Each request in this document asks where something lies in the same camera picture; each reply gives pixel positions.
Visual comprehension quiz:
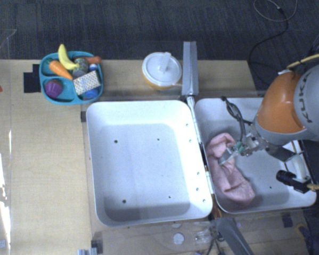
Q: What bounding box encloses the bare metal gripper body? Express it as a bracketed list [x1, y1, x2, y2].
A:
[238, 133, 266, 158]

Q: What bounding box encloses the pink cloth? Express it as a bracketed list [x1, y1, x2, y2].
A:
[204, 130, 256, 209]

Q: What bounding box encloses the white plastic tray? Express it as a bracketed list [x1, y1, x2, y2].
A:
[85, 96, 215, 229]
[194, 92, 318, 217]

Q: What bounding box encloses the clear plastic bottle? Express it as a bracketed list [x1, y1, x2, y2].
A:
[192, 225, 217, 245]

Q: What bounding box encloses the yellow bowl with white lid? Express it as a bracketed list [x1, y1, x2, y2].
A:
[140, 50, 184, 92]

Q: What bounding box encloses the blue bottle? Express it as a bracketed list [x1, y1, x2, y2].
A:
[82, 86, 100, 100]

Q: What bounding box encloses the yellow patterned carton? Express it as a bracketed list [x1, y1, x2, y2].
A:
[72, 70, 102, 96]

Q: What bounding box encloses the brown sausage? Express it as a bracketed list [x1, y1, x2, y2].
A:
[84, 55, 103, 65]

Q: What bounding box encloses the blue divided plate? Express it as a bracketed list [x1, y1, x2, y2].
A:
[37, 49, 105, 108]

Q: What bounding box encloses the small dark can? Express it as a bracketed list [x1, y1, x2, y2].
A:
[71, 57, 90, 78]

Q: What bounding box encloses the orange carrot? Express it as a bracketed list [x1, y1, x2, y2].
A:
[48, 59, 74, 81]

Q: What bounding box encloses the yellow banana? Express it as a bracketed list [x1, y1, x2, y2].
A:
[56, 43, 80, 71]

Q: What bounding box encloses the black cylinder on white bracket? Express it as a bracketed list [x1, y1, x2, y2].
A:
[274, 151, 313, 195]

